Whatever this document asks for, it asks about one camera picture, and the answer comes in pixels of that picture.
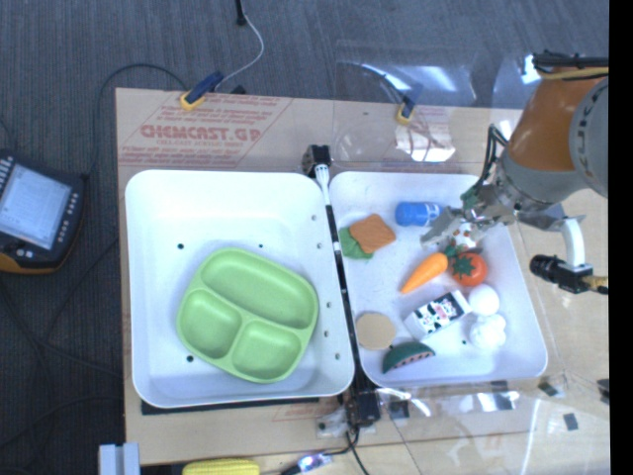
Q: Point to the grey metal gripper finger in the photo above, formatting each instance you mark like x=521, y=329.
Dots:
x=439, y=228

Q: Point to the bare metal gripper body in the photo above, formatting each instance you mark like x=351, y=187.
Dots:
x=492, y=206

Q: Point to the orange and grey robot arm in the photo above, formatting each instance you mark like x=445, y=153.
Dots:
x=544, y=126

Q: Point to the blue can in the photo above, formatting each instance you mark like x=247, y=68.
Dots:
x=415, y=214

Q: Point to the white and red small toy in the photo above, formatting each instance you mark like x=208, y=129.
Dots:
x=467, y=238

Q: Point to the orange carrot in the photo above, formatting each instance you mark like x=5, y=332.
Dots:
x=426, y=271

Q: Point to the red tomato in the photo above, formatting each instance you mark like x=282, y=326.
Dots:
x=470, y=270

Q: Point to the orange and green toy sandwich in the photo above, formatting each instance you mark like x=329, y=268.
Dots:
x=373, y=234

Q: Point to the white egg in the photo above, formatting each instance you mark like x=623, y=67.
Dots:
x=483, y=300

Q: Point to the cow print milk carton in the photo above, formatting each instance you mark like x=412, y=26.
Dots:
x=437, y=314

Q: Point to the thin black and white rod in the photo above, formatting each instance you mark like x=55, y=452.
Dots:
x=342, y=275

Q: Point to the white plastic tray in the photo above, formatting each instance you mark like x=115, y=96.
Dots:
x=514, y=314
x=222, y=206

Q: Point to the white garlic bulb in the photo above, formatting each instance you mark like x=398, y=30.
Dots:
x=487, y=332

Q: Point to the tan round biscuit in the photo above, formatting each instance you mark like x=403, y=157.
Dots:
x=375, y=331

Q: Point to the green watermelon slice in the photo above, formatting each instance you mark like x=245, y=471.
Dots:
x=406, y=356

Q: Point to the green divided plate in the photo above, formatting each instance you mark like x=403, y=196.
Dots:
x=247, y=314

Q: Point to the brown cardboard board red print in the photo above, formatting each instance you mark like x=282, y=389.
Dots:
x=207, y=131

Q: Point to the yellow corn cob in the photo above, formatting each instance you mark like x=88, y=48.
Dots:
x=220, y=467

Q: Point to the black cylinder on white bracket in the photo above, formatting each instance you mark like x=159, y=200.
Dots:
x=556, y=267

